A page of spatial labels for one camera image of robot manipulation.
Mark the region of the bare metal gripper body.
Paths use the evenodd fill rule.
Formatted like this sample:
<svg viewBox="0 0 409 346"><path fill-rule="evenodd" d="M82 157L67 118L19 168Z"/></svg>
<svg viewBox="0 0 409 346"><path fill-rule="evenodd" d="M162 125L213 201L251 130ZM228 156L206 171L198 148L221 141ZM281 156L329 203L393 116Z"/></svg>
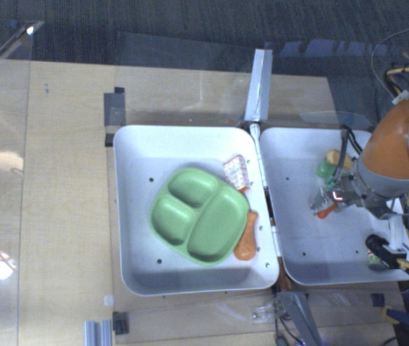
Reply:
<svg viewBox="0 0 409 346"><path fill-rule="evenodd" d="M332 198L339 207L363 207L362 195L365 194L366 188L357 174L343 174L332 190Z"/></svg>

